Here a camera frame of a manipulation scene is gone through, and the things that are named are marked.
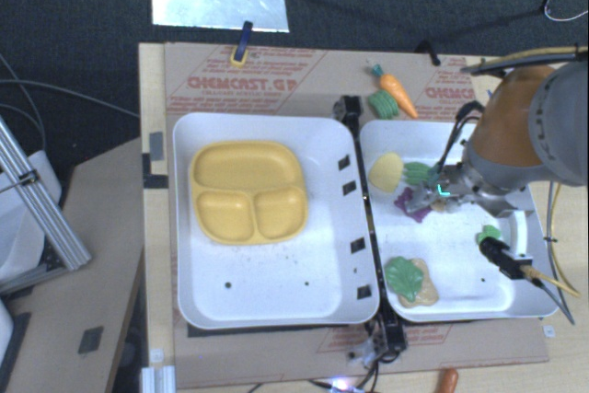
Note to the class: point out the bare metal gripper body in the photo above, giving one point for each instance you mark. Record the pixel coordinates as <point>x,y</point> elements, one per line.
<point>465,188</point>

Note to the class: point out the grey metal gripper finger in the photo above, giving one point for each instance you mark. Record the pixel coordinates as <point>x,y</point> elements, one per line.
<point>418,202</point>
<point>431,188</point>

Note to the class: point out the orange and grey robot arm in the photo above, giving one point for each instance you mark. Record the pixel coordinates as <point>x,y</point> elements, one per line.
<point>515,124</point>

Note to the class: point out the green ribbed toy piece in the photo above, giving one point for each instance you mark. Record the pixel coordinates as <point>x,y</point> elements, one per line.
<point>416,174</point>
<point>383,104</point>

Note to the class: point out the yellow toy corn piece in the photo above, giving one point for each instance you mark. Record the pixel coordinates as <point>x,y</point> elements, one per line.
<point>386,172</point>

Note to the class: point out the thin black rod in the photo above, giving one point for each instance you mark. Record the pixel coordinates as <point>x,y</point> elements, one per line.
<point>368,207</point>

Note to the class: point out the green broccoli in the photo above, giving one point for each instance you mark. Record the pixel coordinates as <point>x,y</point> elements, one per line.
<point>487,234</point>

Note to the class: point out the white plastic tray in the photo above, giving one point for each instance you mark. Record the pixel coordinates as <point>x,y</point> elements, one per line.
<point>451,262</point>
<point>276,280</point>

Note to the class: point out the green lettuce leaf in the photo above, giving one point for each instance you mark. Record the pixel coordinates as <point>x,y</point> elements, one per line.
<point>404,278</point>

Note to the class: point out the orange carrot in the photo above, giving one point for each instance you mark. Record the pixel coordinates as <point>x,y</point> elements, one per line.
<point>398,92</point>

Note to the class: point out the yellow divided plate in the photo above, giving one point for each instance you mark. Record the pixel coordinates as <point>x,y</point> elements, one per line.
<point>248,193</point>

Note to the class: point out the brown cardboard board red print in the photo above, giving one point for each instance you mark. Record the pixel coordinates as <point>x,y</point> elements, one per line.
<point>294,78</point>

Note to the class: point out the orange-brown sausage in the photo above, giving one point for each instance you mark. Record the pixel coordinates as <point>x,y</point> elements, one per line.
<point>447,381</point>

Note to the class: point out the black cylinder on white bracket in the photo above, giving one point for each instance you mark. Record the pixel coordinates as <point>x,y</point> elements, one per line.
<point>501,255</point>

